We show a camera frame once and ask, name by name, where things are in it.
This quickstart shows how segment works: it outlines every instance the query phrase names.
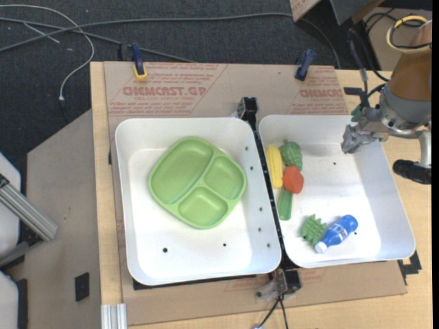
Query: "toy bottle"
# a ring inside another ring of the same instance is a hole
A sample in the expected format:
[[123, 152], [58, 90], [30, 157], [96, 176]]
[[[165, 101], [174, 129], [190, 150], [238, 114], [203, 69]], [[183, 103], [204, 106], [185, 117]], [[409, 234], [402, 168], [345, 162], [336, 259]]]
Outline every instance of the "toy bottle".
[[342, 243], [350, 233], [356, 231], [357, 227], [358, 221], [356, 218], [351, 215], [345, 215], [326, 230], [323, 239], [316, 243], [314, 248], [319, 254], [323, 254], [328, 247]]

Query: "white tray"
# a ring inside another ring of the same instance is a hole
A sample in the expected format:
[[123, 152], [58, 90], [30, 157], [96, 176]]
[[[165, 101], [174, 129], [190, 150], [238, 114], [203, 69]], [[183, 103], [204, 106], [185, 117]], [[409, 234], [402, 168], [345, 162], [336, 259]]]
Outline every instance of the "white tray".
[[[323, 267], [410, 257], [415, 241], [380, 142], [356, 154], [344, 154], [340, 143], [350, 116], [272, 115], [263, 118], [259, 134], [264, 148], [284, 139], [302, 149], [303, 190], [293, 196], [292, 217], [281, 221], [288, 257], [301, 267]], [[276, 200], [279, 189], [274, 189]], [[306, 218], [316, 214], [330, 224], [343, 215], [359, 222], [355, 234], [318, 254], [300, 236]]]
[[[147, 177], [177, 140], [197, 136], [236, 160], [246, 173], [241, 201], [218, 226], [199, 230], [163, 209]], [[115, 132], [128, 269], [150, 286], [270, 273], [281, 247], [250, 126], [236, 118], [128, 119]]]

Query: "yellow corn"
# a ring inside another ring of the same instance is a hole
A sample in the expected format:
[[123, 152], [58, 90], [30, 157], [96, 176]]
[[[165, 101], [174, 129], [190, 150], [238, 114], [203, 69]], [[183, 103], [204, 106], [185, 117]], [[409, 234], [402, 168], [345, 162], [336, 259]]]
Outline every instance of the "yellow corn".
[[268, 173], [272, 181], [273, 188], [281, 188], [283, 163], [281, 151], [277, 146], [269, 146], [265, 151], [265, 158], [267, 159]]

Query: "black bracket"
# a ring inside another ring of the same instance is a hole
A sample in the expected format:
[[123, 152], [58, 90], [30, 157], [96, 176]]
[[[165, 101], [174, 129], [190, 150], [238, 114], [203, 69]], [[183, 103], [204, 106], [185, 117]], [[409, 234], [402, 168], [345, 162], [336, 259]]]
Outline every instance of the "black bracket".
[[346, 95], [357, 95], [357, 96], [359, 96], [361, 109], [362, 108], [370, 107], [369, 100], [368, 100], [368, 95], [364, 92], [363, 89], [361, 89], [361, 88], [351, 88], [349, 86], [345, 86], [343, 88], [343, 90], [346, 93]]
[[238, 117], [243, 121], [247, 121], [253, 132], [257, 132], [256, 113], [258, 110], [259, 106], [256, 97], [243, 97], [238, 104]]
[[407, 276], [410, 274], [419, 274], [419, 271], [422, 269], [418, 257], [418, 252], [415, 250], [415, 252], [412, 254], [412, 256], [409, 258], [410, 264], [405, 265], [403, 263], [403, 260], [398, 260], [399, 269], [401, 270], [401, 273], [403, 274], [404, 283], [407, 285]]

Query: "wooden surface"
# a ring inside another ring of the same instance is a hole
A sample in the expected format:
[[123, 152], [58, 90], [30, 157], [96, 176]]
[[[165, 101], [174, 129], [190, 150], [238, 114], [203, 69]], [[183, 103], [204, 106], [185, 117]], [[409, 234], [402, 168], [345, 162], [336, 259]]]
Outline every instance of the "wooden surface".
[[[342, 86], [361, 86], [357, 71], [337, 71]], [[369, 87], [374, 88], [381, 80], [369, 74]], [[95, 170], [97, 189], [97, 220], [99, 233], [99, 260], [102, 304], [121, 302], [121, 282], [115, 209], [113, 204], [111, 169], [108, 164], [108, 124], [106, 120], [106, 97], [104, 66], [91, 63], [93, 132], [95, 139]], [[351, 110], [358, 104], [358, 97], [346, 96]], [[398, 158], [418, 160], [417, 141], [390, 138], [383, 144], [388, 161]], [[381, 297], [367, 300], [320, 304], [287, 308], [290, 328], [432, 328], [432, 277], [431, 277], [431, 186], [423, 186], [395, 176], [402, 202], [409, 217], [417, 244], [417, 252], [423, 269], [417, 275], [408, 276], [408, 293], [401, 296]], [[186, 329], [186, 328], [253, 328], [266, 312], [242, 313], [174, 321], [133, 328]], [[276, 310], [264, 325], [265, 329], [284, 328], [281, 310]]]

